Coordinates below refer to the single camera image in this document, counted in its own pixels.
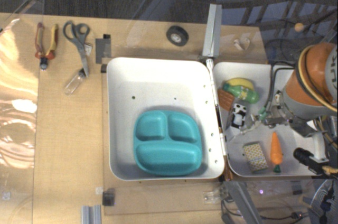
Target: scissors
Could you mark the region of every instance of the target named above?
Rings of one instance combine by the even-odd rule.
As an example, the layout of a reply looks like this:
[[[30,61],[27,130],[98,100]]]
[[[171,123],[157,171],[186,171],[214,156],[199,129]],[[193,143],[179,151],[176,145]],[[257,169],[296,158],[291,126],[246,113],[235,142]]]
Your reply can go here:
[[[66,32],[66,29],[69,25],[71,26],[70,31],[71,31],[72,37],[69,37]],[[86,74],[86,77],[89,75],[89,69],[88,69],[88,63],[87,63],[87,58],[86,58],[85,41],[86,41],[86,37],[89,31],[90,31],[89,26],[83,23],[75,25],[72,21],[67,21],[65,25],[63,26],[64,36],[68,39],[68,41],[73,43],[79,51],[83,70],[84,70],[84,73]]]

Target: scissor handle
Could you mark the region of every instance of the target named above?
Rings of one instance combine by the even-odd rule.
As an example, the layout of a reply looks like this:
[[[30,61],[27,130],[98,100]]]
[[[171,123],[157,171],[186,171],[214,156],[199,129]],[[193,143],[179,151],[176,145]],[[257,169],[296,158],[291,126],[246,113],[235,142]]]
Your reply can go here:
[[[69,25],[71,25],[71,33],[73,37],[69,37],[67,35],[66,29]],[[80,43],[84,44],[89,31],[89,26],[84,23],[74,25],[72,21],[67,21],[63,26],[63,34],[71,42],[78,40]]]

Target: pliers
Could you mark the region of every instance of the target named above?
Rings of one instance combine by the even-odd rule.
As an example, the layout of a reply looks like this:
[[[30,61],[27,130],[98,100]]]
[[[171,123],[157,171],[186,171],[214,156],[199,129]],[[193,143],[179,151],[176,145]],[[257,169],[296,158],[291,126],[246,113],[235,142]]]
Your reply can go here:
[[[39,24],[37,25],[37,31],[36,31],[36,36],[35,36],[35,48],[36,48],[35,57],[40,59],[41,70],[46,70],[47,65],[48,65],[48,60],[53,60],[55,58],[54,52],[57,49],[59,27],[57,24],[52,26],[51,45],[46,54],[44,54],[43,46],[42,46],[43,29],[44,29],[43,24],[39,22]]]

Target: black wheel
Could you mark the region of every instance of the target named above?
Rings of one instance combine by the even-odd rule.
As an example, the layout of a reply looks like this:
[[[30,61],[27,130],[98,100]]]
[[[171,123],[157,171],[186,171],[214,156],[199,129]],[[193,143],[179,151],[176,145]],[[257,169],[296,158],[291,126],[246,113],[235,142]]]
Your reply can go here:
[[[167,31],[167,38],[174,45],[184,46],[188,42],[189,35],[185,29],[179,26],[171,26]]]

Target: yellow banana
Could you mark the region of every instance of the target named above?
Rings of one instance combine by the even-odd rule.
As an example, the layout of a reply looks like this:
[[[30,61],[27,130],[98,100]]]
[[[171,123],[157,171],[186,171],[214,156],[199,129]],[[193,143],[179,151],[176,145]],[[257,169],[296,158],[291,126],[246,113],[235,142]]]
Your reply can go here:
[[[233,78],[233,79],[229,79],[228,81],[226,81],[226,83],[228,83],[231,86],[236,86],[236,85],[241,85],[244,87],[247,87],[251,90],[255,90],[254,89],[254,85],[252,84],[251,81],[245,79],[245,78]]]

